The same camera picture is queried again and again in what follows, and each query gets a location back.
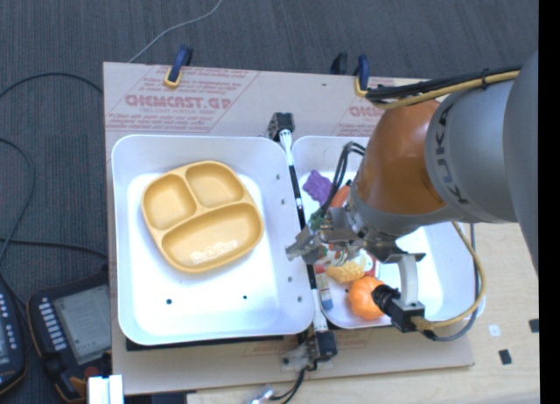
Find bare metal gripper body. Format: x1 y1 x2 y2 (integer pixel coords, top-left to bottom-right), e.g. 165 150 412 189
320 206 398 264

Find white packet red print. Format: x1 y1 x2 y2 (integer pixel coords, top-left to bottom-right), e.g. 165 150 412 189
322 246 378 279

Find orange carrot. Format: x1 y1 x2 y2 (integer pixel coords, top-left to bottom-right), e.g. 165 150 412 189
328 183 352 210

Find yellow corn cob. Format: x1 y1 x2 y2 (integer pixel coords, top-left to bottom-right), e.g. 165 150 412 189
325 260 367 285

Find white tube red blue print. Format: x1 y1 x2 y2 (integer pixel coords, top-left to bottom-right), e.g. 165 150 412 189
315 269 335 311

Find purple grapes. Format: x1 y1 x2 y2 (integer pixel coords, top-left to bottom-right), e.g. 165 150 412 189
301 169 333 208

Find orange pumpkin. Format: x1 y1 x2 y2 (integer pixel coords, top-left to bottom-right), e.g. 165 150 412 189
346 275 387 322

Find thin black and white rod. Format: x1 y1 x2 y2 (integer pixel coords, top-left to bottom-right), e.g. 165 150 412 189
278 129 330 334

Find yellow divided plate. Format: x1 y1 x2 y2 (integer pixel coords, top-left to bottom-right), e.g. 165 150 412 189
139 159 266 275

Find white plastic tray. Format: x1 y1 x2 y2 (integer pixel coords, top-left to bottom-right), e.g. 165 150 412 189
290 135 487 331
110 133 317 347

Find brown cardboard board red print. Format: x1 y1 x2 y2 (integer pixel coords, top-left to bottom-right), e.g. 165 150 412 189
102 60 477 397

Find black block with thin wires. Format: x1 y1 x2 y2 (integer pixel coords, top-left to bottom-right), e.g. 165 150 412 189
280 330 339 372
268 111 296 139

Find black cylinder on white bracket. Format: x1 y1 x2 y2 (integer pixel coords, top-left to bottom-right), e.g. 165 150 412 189
370 252 428 334

